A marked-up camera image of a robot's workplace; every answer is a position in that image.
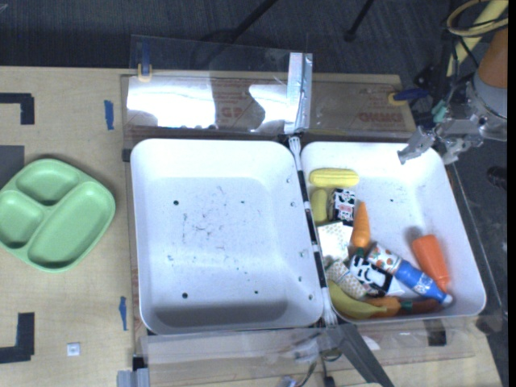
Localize yellow rounded toy food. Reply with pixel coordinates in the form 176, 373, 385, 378
310, 188, 330, 226

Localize dark orange carrot green top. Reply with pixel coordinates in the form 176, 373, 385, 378
399, 298, 443, 318

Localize thin black and white rod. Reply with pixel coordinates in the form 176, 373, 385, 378
288, 135, 338, 327

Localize orange toy food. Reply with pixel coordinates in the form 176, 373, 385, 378
364, 295, 403, 319

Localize green divided plate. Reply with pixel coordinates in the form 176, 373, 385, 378
0, 158, 117, 274

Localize yellow corn cob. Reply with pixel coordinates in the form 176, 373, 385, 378
308, 168, 360, 189

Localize beige patterned can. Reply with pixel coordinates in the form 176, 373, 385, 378
325, 259, 368, 302

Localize blue bottle with white label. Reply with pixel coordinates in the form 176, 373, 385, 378
366, 243, 454, 306

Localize yellow banana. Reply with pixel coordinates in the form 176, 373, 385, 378
327, 280, 389, 321

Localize orange bottle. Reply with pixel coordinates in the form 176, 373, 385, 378
410, 234, 452, 294

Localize white plastic tray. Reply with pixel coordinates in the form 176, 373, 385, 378
129, 137, 326, 335
300, 140, 488, 325

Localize black and white cow carton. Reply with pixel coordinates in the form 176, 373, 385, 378
327, 187, 357, 227

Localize white patterned packet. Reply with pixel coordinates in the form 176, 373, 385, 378
317, 221, 354, 264

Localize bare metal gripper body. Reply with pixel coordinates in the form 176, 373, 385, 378
433, 93, 509, 153

